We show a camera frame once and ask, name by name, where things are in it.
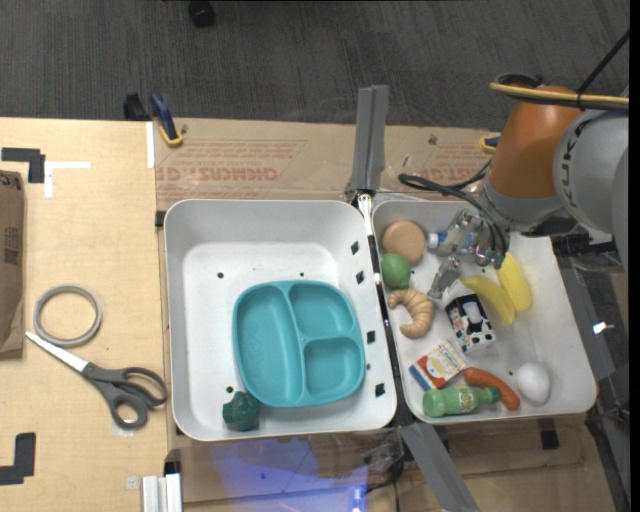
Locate tan round bread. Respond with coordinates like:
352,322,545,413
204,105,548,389
382,219,427,266

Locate orange and white carton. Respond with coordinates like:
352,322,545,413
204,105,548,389
408,339,469,392

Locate blue divided plate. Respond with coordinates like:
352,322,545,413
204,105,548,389
232,279,367,409

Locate green broccoli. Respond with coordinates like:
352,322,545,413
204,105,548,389
221,390,262,433

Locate green plastic bottle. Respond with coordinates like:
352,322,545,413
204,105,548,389
422,384,501,419

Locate grey handled scissors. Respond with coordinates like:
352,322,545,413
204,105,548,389
24,330,169,430

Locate black caster wheel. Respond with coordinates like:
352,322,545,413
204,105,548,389
188,0,218,29

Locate grey tape roll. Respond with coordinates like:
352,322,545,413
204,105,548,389
32,283,104,349

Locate tan croissant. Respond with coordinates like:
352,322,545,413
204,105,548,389
387,287,436,340

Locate orange sausage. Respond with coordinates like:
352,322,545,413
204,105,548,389
462,367,521,411

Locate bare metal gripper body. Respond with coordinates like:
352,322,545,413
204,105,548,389
442,208,506,267

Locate brown cardboard board red print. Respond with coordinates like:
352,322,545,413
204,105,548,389
152,117,601,506

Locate cow print milk carton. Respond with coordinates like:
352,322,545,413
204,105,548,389
444,293,497,354

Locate brown paper bag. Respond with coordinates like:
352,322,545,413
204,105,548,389
0,169,26,359

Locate yellow banana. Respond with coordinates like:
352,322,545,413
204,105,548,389
459,274,516,326

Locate white egg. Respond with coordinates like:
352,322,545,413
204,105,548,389
515,361,551,405

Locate yellow corn cob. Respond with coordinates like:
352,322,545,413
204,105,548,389
494,251,533,313

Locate white bottle with blue label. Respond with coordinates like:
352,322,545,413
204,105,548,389
426,230,481,254

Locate white plastic tray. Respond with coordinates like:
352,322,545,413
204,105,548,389
163,198,399,442
370,198,599,426

